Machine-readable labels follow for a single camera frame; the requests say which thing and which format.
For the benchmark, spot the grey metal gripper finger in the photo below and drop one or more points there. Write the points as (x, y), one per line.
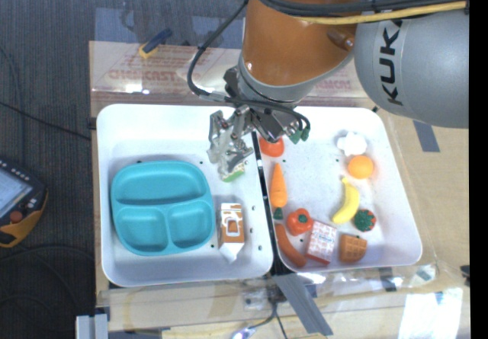
(237, 139)
(215, 135)

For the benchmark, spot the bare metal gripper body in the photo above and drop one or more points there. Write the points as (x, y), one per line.
(276, 124)

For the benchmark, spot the green and white small carton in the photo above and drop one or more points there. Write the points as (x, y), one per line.
(233, 173)

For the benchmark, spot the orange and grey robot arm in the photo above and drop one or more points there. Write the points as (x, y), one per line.
(297, 44)

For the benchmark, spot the red tomato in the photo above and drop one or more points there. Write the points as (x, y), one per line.
(272, 149)

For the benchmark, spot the thin black and white rod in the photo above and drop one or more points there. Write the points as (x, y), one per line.
(261, 170)

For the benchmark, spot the white plastic tray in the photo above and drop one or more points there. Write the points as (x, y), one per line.
(316, 181)
(160, 124)

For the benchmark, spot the orange carrot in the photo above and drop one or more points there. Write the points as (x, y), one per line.
(278, 189)

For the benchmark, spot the white cauliflower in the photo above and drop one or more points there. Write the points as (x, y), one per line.
(352, 143)

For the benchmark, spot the brown and white carton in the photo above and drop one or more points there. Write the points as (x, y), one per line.
(230, 227)

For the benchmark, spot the blue divided plate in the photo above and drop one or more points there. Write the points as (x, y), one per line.
(160, 212)

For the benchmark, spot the orange fruit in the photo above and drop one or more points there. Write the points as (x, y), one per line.
(360, 167)

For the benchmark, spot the orange bell pepper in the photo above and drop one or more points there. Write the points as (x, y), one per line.
(298, 223)

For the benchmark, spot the yellow banana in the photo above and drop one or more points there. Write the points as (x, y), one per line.
(348, 204)

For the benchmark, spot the brown sausage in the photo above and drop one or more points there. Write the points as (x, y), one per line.
(289, 248)

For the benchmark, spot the red and white carton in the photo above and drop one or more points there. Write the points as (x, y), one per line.
(321, 242)

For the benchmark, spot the red strawberry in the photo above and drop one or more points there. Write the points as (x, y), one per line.
(365, 220)

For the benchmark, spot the brown waffle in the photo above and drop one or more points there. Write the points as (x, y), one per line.
(352, 249)

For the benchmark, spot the brown cardboard board red print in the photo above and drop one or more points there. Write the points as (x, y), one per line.
(438, 196)

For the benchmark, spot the black cylinder on white bracket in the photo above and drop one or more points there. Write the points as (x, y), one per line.
(233, 84)

